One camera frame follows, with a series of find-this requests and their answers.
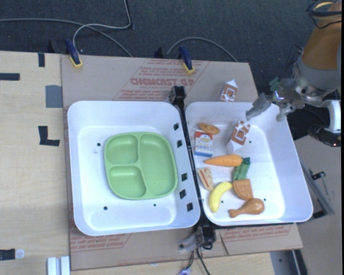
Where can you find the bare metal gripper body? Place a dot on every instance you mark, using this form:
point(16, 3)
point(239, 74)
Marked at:
point(289, 93)

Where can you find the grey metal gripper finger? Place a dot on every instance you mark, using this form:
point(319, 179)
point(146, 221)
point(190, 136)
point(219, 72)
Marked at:
point(283, 112)
point(259, 106)

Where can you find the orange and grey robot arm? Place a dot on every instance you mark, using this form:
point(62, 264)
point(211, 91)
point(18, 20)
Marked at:
point(322, 47)

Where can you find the orange and white carton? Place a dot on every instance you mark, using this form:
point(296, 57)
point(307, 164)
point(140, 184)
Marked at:
point(239, 136)
point(228, 92)

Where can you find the orange biscuit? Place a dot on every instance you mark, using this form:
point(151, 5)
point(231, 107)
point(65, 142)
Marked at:
point(208, 128)

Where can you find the orange carrot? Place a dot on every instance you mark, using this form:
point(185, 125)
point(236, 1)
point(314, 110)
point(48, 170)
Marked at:
point(225, 160)

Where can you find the white plastic tray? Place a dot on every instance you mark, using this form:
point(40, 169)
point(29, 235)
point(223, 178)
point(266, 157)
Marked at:
point(275, 176)
point(86, 176)

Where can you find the red white blue packet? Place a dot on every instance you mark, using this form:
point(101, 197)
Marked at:
point(203, 144)

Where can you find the green toy vegetable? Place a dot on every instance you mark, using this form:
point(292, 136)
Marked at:
point(240, 171)

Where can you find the thin black rod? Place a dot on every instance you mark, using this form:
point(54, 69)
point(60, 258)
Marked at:
point(189, 150)

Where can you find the orange waffle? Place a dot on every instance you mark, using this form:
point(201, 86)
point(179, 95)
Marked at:
point(243, 188)

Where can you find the sandwich slice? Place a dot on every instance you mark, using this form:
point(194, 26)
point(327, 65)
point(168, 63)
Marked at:
point(205, 178)

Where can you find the yellow banana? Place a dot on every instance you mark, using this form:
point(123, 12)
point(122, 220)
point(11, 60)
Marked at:
point(218, 196)

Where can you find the brown chicken drumstick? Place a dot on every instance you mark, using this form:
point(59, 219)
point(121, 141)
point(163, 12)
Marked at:
point(250, 207)

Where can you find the green divided plate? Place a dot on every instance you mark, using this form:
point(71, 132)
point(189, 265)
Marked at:
point(154, 165)

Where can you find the brown cardboard board red print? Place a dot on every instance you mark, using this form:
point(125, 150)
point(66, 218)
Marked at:
point(103, 79)

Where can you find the black cylinder on white bracket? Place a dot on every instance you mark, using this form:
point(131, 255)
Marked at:
point(334, 116)

